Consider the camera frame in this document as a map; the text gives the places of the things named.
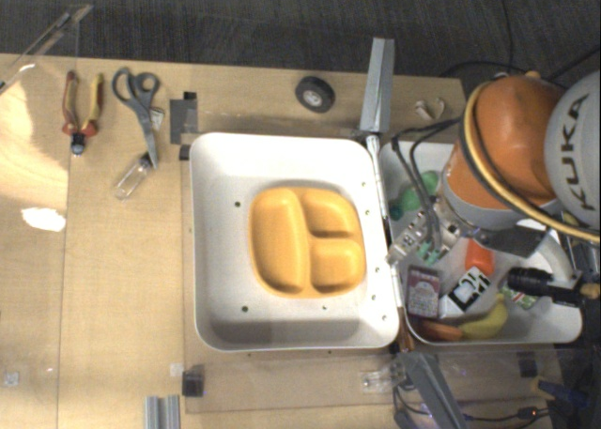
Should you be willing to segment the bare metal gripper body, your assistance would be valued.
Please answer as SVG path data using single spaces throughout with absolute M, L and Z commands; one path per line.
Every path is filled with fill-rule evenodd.
M 424 252 L 450 251 L 461 238 L 472 237 L 474 228 L 458 217 L 444 199 L 428 209 L 420 209 L 415 217 L 415 239 Z

